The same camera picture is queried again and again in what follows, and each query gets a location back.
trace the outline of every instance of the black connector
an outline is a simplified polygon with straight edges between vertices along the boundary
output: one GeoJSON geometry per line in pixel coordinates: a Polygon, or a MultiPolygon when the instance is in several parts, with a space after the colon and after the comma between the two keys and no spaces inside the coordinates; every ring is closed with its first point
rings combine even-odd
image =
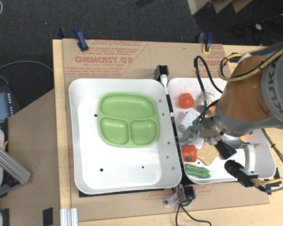
{"type": "Polygon", "coordinates": [[[193,186],[185,185],[183,186],[184,195],[187,200],[193,201],[196,198],[193,186]]]}
{"type": "Polygon", "coordinates": [[[240,163],[235,162],[234,160],[228,160],[225,163],[225,170],[234,178],[238,179],[238,182],[245,187],[254,186],[251,179],[258,178],[257,173],[248,173],[240,163]]]}
{"type": "Polygon", "coordinates": [[[157,65],[154,71],[154,79],[160,82],[160,76],[165,74],[166,76],[169,75],[168,65],[157,65]]]}
{"type": "Polygon", "coordinates": [[[237,153],[236,149],[223,141],[218,141],[215,145],[215,148],[219,151],[220,155],[225,160],[237,153]]]}

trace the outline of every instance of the black cable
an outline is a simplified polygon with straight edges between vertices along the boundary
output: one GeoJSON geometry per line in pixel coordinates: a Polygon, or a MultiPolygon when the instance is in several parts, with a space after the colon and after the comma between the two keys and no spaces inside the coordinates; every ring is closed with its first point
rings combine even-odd
{"type": "Polygon", "coordinates": [[[8,64],[0,66],[0,69],[3,69],[3,68],[5,68],[7,66],[10,66],[10,65],[23,64],[23,63],[41,65],[41,66],[49,69],[51,72],[53,72],[53,69],[51,69],[48,65],[45,65],[45,64],[43,64],[41,62],[33,61],[33,60],[19,60],[19,61],[11,62],[11,63],[8,63],[8,64]]]}
{"type": "Polygon", "coordinates": [[[8,81],[3,76],[0,75],[0,79],[2,79],[6,83],[6,85],[9,85],[8,81]]]}
{"type": "Polygon", "coordinates": [[[262,45],[262,46],[271,46],[271,45],[268,45],[268,42],[273,42],[271,45],[277,43],[277,40],[274,40],[274,39],[271,39],[271,37],[266,33],[266,32],[262,32],[259,37],[258,37],[258,45],[262,45]],[[265,35],[267,37],[267,41],[265,41],[264,43],[262,43],[262,36],[265,35]]]}
{"type": "Polygon", "coordinates": [[[176,226],[178,226],[178,221],[177,221],[177,219],[178,219],[178,213],[179,213],[179,209],[180,209],[180,208],[182,208],[183,211],[184,211],[191,219],[193,219],[194,221],[200,222],[200,223],[207,223],[207,224],[209,224],[210,226],[212,226],[211,222],[209,222],[209,221],[206,221],[206,220],[199,220],[199,219],[193,218],[193,217],[184,209],[184,206],[183,206],[181,203],[178,204],[178,208],[177,208],[177,212],[176,212],[176,217],[175,217],[176,226]]]}
{"type": "Polygon", "coordinates": [[[283,12],[283,9],[280,9],[280,8],[273,8],[273,7],[268,6],[268,5],[266,4],[266,2],[263,1],[263,0],[258,0],[258,1],[262,2],[262,3],[263,3],[263,6],[266,7],[266,8],[268,8],[268,9],[271,9],[271,10],[274,10],[274,11],[277,11],[277,12],[280,12],[280,13],[283,12]]]}
{"type": "MultiPolygon", "coordinates": [[[[261,20],[263,20],[263,18],[267,16],[267,11],[264,10],[264,7],[265,7],[265,6],[256,6],[256,7],[254,8],[254,10],[253,10],[253,12],[252,12],[252,14],[251,14],[251,20],[250,20],[251,23],[254,22],[254,15],[255,15],[255,13],[256,13],[256,11],[257,11],[258,8],[261,9],[261,11],[259,12],[259,15],[261,15],[261,20]]],[[[255,38],[255,34],[259,34],[259,37],[261,37],[262,34],[264,33],[264,32],[263,32],[263,29],[262,29],[261,31],[257,31],[255,24],[254,24],[253,26],[249,27],[249,28],[250,28],[250,32],[251,32],[251,35],[252,35],[252,38],[253,38],[253,44],[254,44],[254,45],[259,45],[259,42],[258,42],[259,39],[256,39],[256,38],[255,38]]]]}
{"type": "Polygon", "coordinates": [[[203,110],[203,111],[201,112],[199,118],[204,117],[205,114],[207,113],[207,110],[208,110],[209,108],[211,108],[212,106],[216,105],[216,104],[218,103],[218,101],[219,101],[219,99],[218,99],[218,100],[215,100],[214,102],[212,102],[211,104],[209,104],[209,105],[207,106],[206,110],[203,110]]]}
{"type": "Polygon", "coordinates": [[[206,68],[206,70],[207,70],[207,73],[208,73],[208,78],[209,78],[209,80],[211,81],[212,85],[214,86],[214,88],[215,88],[217,91],[219,91],[220,93],[222,93],[223,91],[222,91],[221,89],[219,89],[218,86],[214,83],[213,78],[212,78],[212,75],[211,75],[211,73],[210,73],[210,71],[209,71],[209,68],[208,68],[208,64],[205,62],[205,60],[203,59],[203,57],[197,56],[195,59],[200,59],[200,60],[203,62],[204,66],[205,66],[205,68],[206,68]]]}
{"type": "MultiPolygon", "coordinates": [[[[196,77],[198,80],[198,83],[200,85],[201,88],[201,92],[202,92],[202,96],[203,96],[203,102],[204,102],[204,110],[207,110],[207,95],[206,95],[206,91],[204,89],[201,77],[200,77],[200,73],[199,73],[199,67],[198,67],[198,56],[196,58],[194,58],[194,68],[195,68],[195,72],[196,72],[196,77]]],[[[200,114],[199,116],[200,118],[200,122],[203,121],[204,117],[202,114],[200,114]]]]}
{"type": "Polygon", "coordinates": [[[261,43],[261,40],[259,40],[259,45],[272,46],[272,45],[276,44],[277,42],[278,42],[277,40],[269,39],[269,40],[265,41],[264,43],[261,43]]]}
{"type": "Polygon", "coordinates": [[[190,204],[192,203],[192,199],[190,199],[188,202],[186,203],[181,203],[182,206],[186,207],[186,206],[189,206],[190,204]]]}
{"type": "MultiPolygon", "coordinates": [[[[282,154],[278,151],[278,149],[275,147],[275,144],[272,142],[271,138],[269,137],[269,135],[267,134],[266,130],[265,129],[262,129],[262,132],[265,136],[265,138],[267,139],[267,141],[269,142],[269,144],[271,145],[271,147],[274,149],[274,151],[276,152],[276,154],[278,155],[278,157],[280,158],[281,162],[283,163],[283,156],[282,154]]],[[[282,187],[279,187],[277,189],[271,189],[271,190],[268,190],[268,189],[264,189],[263,191],[266,192],[266,193],[275,193],[275,192],[279,192],[283,190],[283,186],[282,187]]]]}

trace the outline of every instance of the green plate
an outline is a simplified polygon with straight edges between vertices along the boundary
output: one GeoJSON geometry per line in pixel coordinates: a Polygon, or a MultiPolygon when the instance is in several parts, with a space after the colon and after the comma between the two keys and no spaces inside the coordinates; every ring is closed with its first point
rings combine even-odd
{"type": "Polygon", "coordinates": [[[158,113],[154,101],[135,93],[109,93],[100,99],[98,123],[109,145],[142,147],[158,138],[158,113]]]}

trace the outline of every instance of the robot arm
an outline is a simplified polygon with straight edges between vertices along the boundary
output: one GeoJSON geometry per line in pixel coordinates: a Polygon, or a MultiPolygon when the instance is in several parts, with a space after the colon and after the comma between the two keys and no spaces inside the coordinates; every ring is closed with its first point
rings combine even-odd
{"type": "Polygon", "coordinates": [[[180,142],[191,143],[202,137],[214,145],[223,135],[241,137],[255,129],[283,129],[283,48],[276,59],[260,68],[269,58],[254,55],[239,62],[228,78],[214,116],[203,123],[194,121],[180,142]],[[257,73],[246,76],[257,68],[257,73]]]}

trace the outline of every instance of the cardboard sheet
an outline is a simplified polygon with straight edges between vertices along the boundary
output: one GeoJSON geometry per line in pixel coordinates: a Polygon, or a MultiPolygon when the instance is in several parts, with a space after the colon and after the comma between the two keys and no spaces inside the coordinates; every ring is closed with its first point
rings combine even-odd
{"type": "Polygon", "coordinates": [[[0,198],[10,226],[43,225],[43,211],[59,225],[58,152],[54,90],[8,120],[8,152],[31,172],[28,184],[0,198]]]}
{"type": "MultiPolygon", "coordinates": [[[[70,188],[72,207],[78,208],[79,220],[90,221],[175,212],[164,208],[163,199],[172,194],[171,189],[134,192],[128,194],[80,197],[74,180],[73,146],[68,87],[78,78],[149,79],[157,65],[168,65],[172,78],[196,78],[194,58],[202,55],[213,78],[217,78],[220,61],[225,57],[223,46],[213,44],[211,53],[202,54],[203,44],[87,40],[89,50],[81,52],[77,40],[63,40],[67,136],[69,151],[70,188]]],[[[200,75],[207,78],[199,60],[200,75]]],[[[224,73],[229,76],[226,66],[224,73]]],[[[195,185],[197,199],[187,210],[207,210],[268,203],[266,194],[255,188],[245,188],[239,183],[195,185]]]]}

